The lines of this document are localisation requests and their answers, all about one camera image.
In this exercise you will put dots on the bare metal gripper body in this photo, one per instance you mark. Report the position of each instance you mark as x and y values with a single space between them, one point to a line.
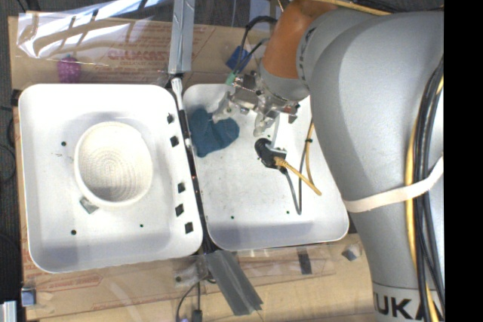
251 96

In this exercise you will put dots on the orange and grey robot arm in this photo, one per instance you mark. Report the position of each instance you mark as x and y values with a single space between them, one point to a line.
362 117

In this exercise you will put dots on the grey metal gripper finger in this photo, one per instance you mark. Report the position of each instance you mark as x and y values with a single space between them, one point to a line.
223 108
262 125

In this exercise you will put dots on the black cylinder on white bracket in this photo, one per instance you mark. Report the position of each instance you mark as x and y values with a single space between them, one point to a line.
266 152

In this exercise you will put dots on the dark blue cloth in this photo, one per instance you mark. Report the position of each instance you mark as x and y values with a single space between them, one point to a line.
211 137

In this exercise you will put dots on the purple grapes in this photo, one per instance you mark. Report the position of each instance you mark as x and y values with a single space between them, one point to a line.
68 71

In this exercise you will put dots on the white plastic tray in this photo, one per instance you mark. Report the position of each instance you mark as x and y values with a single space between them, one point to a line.
249 196
49 169

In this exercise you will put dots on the blue block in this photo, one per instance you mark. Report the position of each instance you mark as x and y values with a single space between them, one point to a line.
235 58

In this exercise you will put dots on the white woven bowl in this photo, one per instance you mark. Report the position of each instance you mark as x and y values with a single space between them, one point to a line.
113 166

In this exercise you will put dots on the brown cardboard board red print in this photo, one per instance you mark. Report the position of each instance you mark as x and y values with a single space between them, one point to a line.
124 290

